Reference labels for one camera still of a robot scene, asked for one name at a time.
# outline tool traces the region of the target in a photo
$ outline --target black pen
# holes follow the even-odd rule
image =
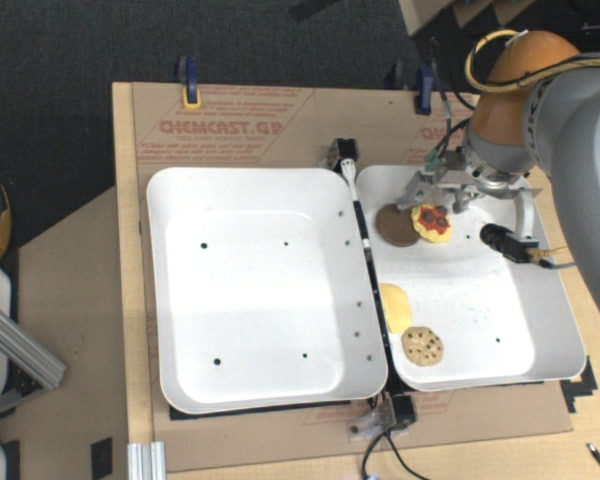
[[[593,455],[593,458],[596,459],[598,464],[600,464],[600,452],[598,451],[598,449],[591,443],[587,443],[587,447],[589,448],[591,455]]]

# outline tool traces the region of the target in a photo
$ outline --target white tray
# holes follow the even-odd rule
[[[160,379],[185,413],[372,397],[387,363],[344,180],[168,168],[147,189]]]
[[[429,327],[444,344],[442,361],[421,367],[407,359],[401,336],[390,334],[402,380],[436,391],[577,376],[586,355],[558,272],[515,264],[480,240],[487,223],[515,228],[511,200],[485,197],[461,214],[450,213],[447,243],[419,240],[403,248],[379,236],[376,213],[397,201],[417,170],[371,166],[357,179],[378,282],[401,287],[412,325]],[[537,211],[534,235],[547,247]]]

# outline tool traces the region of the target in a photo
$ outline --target brown cookie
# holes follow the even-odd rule
[[[376,229],[382,238],[397,247],[408,247],[420,240],[420,234],[413,227],[411,208],[401,212],[395,204],[383,206],[376,214]]]
[[[428,327],[409,327],[402,335],[407,359],[418,366],[432,366],[442,361],[442,340]]]

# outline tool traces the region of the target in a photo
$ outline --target wooden table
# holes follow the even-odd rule
[[[120,266],[124,324],[128,434],[131,443],[154,440],[145,319],[140,206],[136,171],[133,85],[113,84],[115,155],[117,172]],[[546,177],[534,171],[533,187],[544,190],[536,199],[552,246],[564,243]],[[600,478],[600,466],[586,444],[600,450],[600,315],[576,269],[561,274],[573,306],[598,383],[593,396],[578,398],[572,415],[573,432],[540,437],[512,438],[469,444],[432,446],[404,452],[406,462],[432,479],[450,478]],[[306,459],[262,465],[190,471],[169,475],[185,479],[358,479],[359,455]],[[374,452],[369,471],[383,480],[406,478],[391,452]]]

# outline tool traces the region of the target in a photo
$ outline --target dark floor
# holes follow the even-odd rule
[[[600,0],[539,0],[508,26],[600,51]],[[382,89],[401,61],[413,86],[435,37],[467,90],[464,59],[498,27],[488,9],[462,30],[447,9],[411,36],[398,0],[0,0],[0,183],[12,245],[113,186],[113,81],[169,82],[175,59],[192,55],[202,83]]]

